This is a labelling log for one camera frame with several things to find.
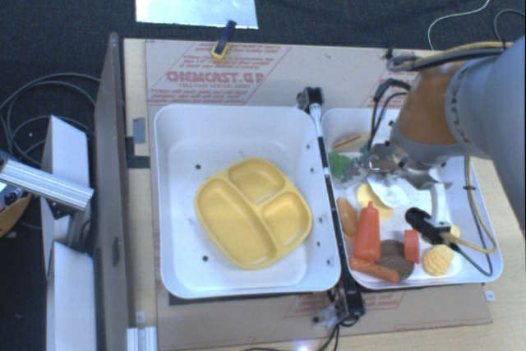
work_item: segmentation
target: red plastic bottle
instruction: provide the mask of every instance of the red plastic bottle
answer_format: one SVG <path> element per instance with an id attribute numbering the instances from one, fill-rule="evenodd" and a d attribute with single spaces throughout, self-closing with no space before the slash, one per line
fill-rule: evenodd
<path id="1" fill-rule="evenodd" d="M 360 212 L 353 255 L 365 261 L 376 262 L 380 259 L 380 254 L 380 216 L 378 209 L 369 201 L 369 205 Z"/>

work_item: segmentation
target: gray panel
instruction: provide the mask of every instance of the gray panel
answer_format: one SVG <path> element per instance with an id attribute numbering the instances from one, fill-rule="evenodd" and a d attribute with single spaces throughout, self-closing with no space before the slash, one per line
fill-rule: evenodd
<path id="1" fill-rule="evenodd" d="M 127 277 L 128 187 L 118 36 L 109 37 L 95 107 L 98 348 L 125 351 L 133 314 Z"/>

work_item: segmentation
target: yellow plate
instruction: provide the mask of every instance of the yellow plate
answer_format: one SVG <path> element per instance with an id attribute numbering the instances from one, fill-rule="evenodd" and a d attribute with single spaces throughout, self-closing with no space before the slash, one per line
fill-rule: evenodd
<path id="1" fill-rule="evenodd" d="M 215 245 L 235 265 L 257 270 L 279 260 L 311 232 L 308 204 L 270 161 L 247 158 L 197 190 L 195 208 Z"/>

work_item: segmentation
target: black floor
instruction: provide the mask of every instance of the black floor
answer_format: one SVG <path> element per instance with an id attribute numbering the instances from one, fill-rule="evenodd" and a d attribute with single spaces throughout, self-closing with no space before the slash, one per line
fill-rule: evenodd
<path id="1" fill-rule="evenodd" d="M 486 0 L 256 0 L 259 30 L 237 30 L 236 41 L 429 48 L 427 29 L 438 17 L 481 7 Z M 134 0 L 0 0 L 0 114 L 3 102 L 35 78 L 58 72 L 98 76 L 108 34 L 163 39 L 216 39 L 218 30 L 135 22 Z M 439 22 L 437 49 L 492 40 L 493 18 L 503 9 L 524 11 L 524 0 L 491 0 L 477 14 Z M 501 36 L 524 34 L 524 19 L 505 14 Z M 95 84 L 72 80 L 95 95 Z M 42 114 L 62 114 L 90 127 L 90 105 L 72 89 L 28 91 L 10 113 L 11 127 Z M 45 119 L 24 127 L 16 140 L 27 149 L 45 134 Z M 9 148 L 0 133 L 0 148 Z M 37 160 L 39 152 L 32 153 Z M 39 224 L 31 206 L 24 221 Z M 40 233 L 18 224 L 14 238 L 0 238 L 0 351 L 45 349 L 45 280 Z"/>

